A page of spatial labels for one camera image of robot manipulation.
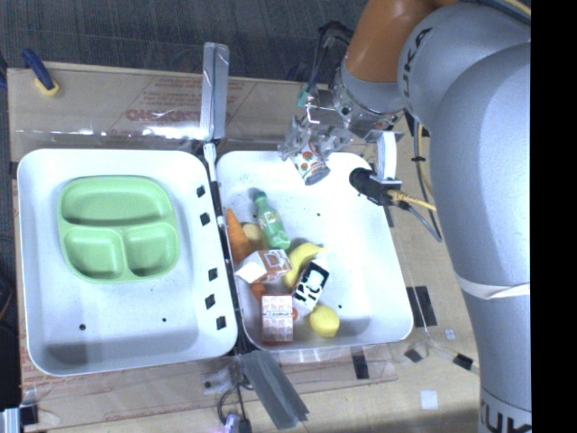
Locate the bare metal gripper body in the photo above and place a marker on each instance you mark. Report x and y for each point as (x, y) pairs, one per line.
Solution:
(336, 122)

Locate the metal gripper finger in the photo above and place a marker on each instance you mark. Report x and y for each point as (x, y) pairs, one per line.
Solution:
(295, 144)
(331, 144)

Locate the white can with red print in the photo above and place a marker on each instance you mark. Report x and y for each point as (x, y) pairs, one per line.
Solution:
(311, 167)

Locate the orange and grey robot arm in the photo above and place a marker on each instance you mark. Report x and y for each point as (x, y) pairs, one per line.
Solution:
(487, 160)

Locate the green plastic bottle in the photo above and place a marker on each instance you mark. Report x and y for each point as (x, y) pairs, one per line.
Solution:
(272, 223)

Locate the beige toy potato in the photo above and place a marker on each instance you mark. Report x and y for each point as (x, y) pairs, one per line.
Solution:
(252, 233)

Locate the orange carrot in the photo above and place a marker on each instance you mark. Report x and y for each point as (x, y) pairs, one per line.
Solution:
(236, 239)

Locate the yellow banana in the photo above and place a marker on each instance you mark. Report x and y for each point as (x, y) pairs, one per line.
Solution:
(297, 260)

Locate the orange and white carton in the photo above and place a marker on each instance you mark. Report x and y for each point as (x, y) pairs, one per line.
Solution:
(268, 264)

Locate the white plastic tray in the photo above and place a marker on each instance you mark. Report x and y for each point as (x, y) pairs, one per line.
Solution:
(360, 264)
(135, 323)

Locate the thin black and white rod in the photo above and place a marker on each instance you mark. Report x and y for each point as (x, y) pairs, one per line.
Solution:
(224, 246)

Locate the black and white carton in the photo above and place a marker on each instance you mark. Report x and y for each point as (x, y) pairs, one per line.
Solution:
(311, 287)

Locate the small orange toy food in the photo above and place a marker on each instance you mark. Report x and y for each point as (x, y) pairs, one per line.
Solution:
(258, 290)

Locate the brown cardboard board, red print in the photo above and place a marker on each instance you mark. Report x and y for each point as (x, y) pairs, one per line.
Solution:
(135, 93)

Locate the pink and white carton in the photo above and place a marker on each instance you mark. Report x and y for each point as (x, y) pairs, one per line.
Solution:
(277, 320)

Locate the yellow lemon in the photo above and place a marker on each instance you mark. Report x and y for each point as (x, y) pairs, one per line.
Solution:
(324, 322)

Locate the green divided plate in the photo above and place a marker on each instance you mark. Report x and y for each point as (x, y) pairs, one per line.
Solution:
(118, 205)

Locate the black cylinder on white bracket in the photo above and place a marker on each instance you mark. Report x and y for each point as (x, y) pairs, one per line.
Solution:
(372, 185)

